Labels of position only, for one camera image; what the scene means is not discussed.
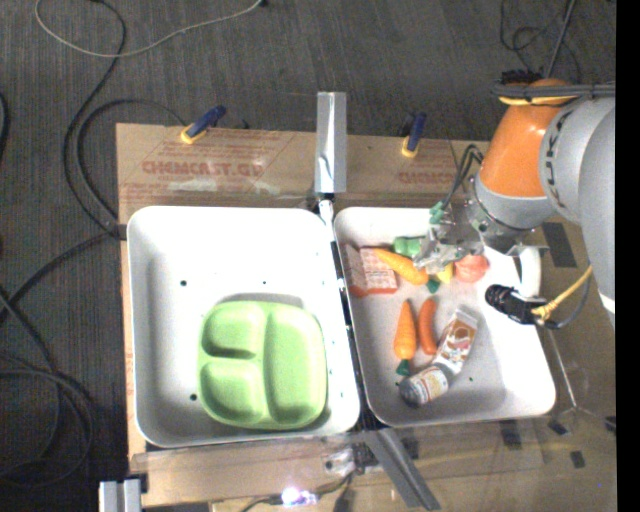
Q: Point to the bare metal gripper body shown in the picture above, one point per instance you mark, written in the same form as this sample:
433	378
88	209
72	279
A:
462	227

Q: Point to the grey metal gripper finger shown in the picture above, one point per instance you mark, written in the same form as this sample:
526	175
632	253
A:
449	256
425	258

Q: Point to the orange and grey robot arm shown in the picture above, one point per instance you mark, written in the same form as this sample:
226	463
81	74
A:
575	150

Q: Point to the small yellow toy food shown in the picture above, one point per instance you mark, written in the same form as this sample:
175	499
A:
446	275

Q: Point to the green toy vegetable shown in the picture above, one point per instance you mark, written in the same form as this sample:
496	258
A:
406	246

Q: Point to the yellow-orange toy carrot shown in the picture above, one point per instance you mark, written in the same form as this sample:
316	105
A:
402	266

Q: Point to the pink toy doughnut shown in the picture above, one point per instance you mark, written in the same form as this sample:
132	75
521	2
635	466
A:
470	269

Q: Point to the pink and red carton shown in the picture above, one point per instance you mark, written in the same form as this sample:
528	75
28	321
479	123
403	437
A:
370	277

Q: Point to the orange toy sausage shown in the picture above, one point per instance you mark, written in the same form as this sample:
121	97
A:
427	327

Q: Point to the orange toy carrot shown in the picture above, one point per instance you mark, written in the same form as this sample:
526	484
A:
405	335

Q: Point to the white and orange carton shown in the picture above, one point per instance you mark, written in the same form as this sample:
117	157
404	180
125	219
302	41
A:
456	342

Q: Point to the white plastic tray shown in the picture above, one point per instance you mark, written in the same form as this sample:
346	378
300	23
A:
240	250
505	360

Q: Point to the small white labelled can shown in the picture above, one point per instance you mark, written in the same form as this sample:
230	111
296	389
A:
425	386

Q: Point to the green divided plate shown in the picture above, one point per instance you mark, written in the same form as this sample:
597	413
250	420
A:
280	365

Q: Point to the brown cardboard board red print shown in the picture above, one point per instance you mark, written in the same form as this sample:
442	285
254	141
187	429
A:
225	165

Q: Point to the black cylinder on white bracket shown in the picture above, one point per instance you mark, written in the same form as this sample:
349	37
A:
515	302

